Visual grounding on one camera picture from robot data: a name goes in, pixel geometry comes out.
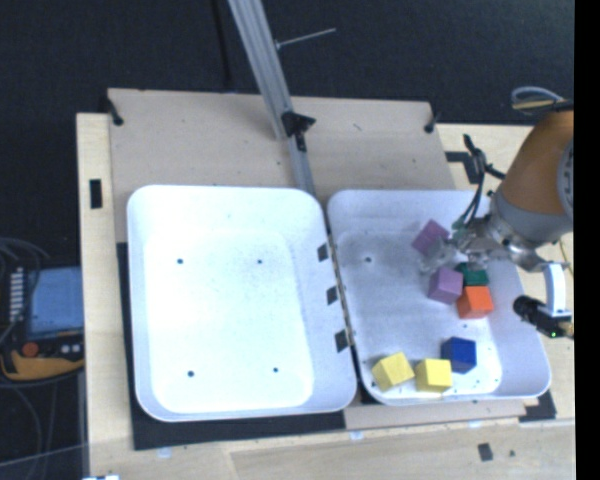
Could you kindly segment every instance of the wooden table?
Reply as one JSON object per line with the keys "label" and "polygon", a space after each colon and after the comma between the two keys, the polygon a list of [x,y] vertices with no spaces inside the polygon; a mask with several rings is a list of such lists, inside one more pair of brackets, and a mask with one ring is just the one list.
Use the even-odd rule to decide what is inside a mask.
{"label": "wooden table", "polygon": [[[258,95],[111,89],[124,119],[78,114],[77,143],[84,281],[89,471],[153,478],[575,478],[574,342],[543,339],[557,417],[520,423],[537,399],[394,408],[354,401],[346,429],[321,434],[134,450],[123,344],[116,243],[125,204],[147,183],[293,186],[286,146],[275,141]],[[471,135],[506,171],[525,126],[437,125],[426,102],[293,98],[317,119],[307,133],[316,197],[343,188],[469,188],[461,164]],[[497,180],[488,180],[489,188]],[[100,187],[101,201],[92,199]],[[539,251],[573,264],[573,236]],[[521,272],[544,298],[541,275]],[[567,273],[573,308],[573,278]],[[488,444],[492,460],[478,446]]]}

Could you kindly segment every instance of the white tray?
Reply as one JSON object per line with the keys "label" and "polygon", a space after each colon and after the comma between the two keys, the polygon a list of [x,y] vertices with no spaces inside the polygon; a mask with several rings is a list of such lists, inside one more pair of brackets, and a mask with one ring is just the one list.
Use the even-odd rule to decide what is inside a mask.
{"label": "white tray", "polygon": [[[429,276],[420,273],[421,255],[411,243],[429,219],[451,230],[473,195],[455,190],[345,190],[329,201],[360,375],[367,391],[384,404],[526,398],[549,387],[550,367],[539,334],[513,311],[513,301],[523,293],[513,263],[489,263],[494,311],[487,317],[461,319],[455,304],[427,297]],[[466,257],[458,254],[456,261]],[[454,372],[453,386],[442,394],[418,391],[415,380],[385,392],[375,385],[371,368],[379,359],[402,351],[415,368],[422,359],[439,358],[440,345],[452,336],[476,342],[477,365],[464,374]]]}
{"label": "white tray", "polygon": [[357,380],[313,197],[151,185],[129,199],[127,226],[135,388],[148,414],[217,420],[351,402]]}

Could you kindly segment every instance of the block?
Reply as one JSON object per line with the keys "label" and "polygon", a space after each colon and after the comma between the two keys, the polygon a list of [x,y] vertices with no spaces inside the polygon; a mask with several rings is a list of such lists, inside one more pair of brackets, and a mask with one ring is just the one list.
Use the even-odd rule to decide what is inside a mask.
{"label": "block", "polygon": [[483,318],[493,311],[493,299],[488,286],[465,286],[456,301],[460,318]]}
{"label": "block", "polygon": [[464,286],[487,286],[489,284],[489,276],[487,271],[471,270],[469,264],[465,261],[458,263],[455,267],[457,272],[460,272],[464,278]]}
{"label": "block", "polygon": [[477,364],[476,342],[452,336],[440,346],[440,357],[451,361],[451,371],[467,373]]}
{"label": "block", "polygon": [[425,224],[424,228],[422,228],[422,231],[418,233],[415,240],[411,242],[411,245],[422,254],[427,254],[429,247],[431,247],[438,238],[446,239],[448,237],[449,231],[435,220],[430,219],[429,222]]}
{"label": "block", "polygon": [[373,368],[371,373],[376,381],[376,384],[382,391],[386,391],[393,386],[401,384],[413,379],[415,373],[408,359],[403,352],[396,352],[390,356],[380,359]]}
{"label": "block", "polygon": [[429,278],[427,296],[430,299],[453,304],[462,295],[463,277],[460,272],[442,266]]}
{"label": "block", "polygon": [[448,359],[423,359],[416,365],[418,391],[442,393],[452,385],[451,361]]}

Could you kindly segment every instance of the red button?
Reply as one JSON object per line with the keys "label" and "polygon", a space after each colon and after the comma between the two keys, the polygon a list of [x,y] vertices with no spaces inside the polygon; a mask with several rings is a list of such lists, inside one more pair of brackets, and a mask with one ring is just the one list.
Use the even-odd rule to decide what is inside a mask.
{"label": "red button", "polygon": [[22,354],[24,357],[36,357],[40,352],[40,347],[35,341],[29,341],[22,345]]}

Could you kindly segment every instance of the yellow cube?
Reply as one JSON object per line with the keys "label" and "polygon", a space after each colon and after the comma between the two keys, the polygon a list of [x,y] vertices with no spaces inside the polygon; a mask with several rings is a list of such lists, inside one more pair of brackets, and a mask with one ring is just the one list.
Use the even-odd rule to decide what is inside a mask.
{"label": "yellow cube", "polygon": [[418,391],[442,393],[452,385],[451,361],[448,359],[423,359],[416,365]]}
{"label": "yellow cube", "polygon": [[380,359],[371,368],[371,373],[382,391],[415,377],[409,361],[402,352]]}

